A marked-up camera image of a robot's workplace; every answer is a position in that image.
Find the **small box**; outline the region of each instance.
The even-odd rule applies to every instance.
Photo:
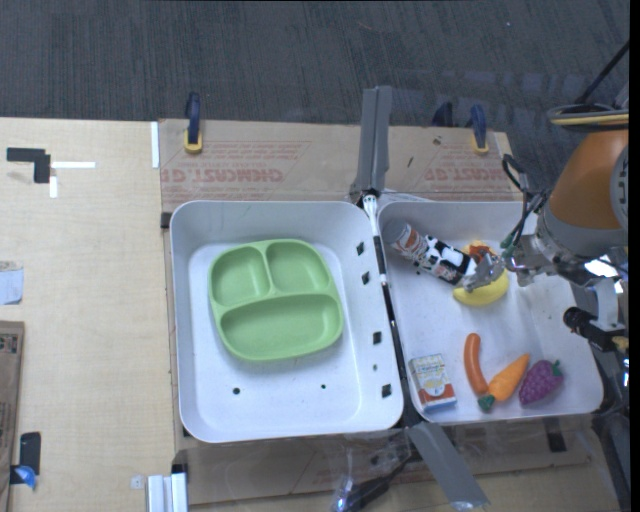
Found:
[[[442,354],[416,357],[409,361],[411,378],[424,410],[455,404],[453,386]]]

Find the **carrot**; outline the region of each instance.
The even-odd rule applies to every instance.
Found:
[[[489,389],[480,368],[480,335],[470,333],[464,343],[464,369],[474,393],[481,395]]]
[[[528,365],[529,354],[522,354],[498,372],[489,382],[488,394],[478,399],[482,410],[488,411],[496,400],[502,402],[513,395]]]

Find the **yellow banana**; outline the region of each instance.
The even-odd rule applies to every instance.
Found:
[[[472,292],[466,291],[464,288],[454,288],[453,296],[459,302],[467,306],[486,306],[497,301],[509,289],[509,274],[506,270],[498,279],[480,288],[476,288]]]

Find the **green plate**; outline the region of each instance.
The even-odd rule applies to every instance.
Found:
[[[303,356],[332,345],[342,333],[335,282],[307,242],[265,240],[228,249],[211,262],[208,280],[222,342],[241,359]]]

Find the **sausage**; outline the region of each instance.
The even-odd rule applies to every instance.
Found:
[[[489,385],[480,368],[480,335],[475,332],[470,333],[464,343],[464,369],[471,389],[478,395],[486,393]]]

